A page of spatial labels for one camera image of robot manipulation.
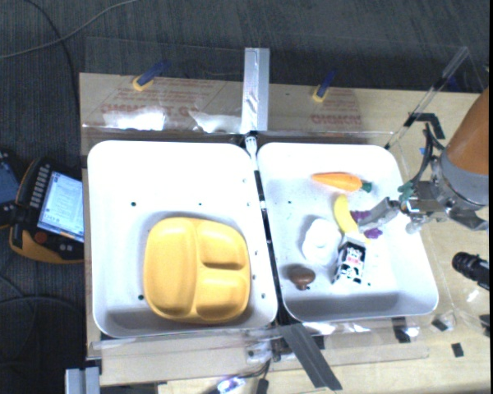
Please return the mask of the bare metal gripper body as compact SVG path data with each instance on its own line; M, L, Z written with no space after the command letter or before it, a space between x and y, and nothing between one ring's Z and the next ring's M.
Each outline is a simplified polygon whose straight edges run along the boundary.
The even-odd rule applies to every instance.
M408 181L398 188L400 211L409 217L406 231L420 231L428 222L453 221L471 231L488 231L477 216L482 204L461 196L445 181Z

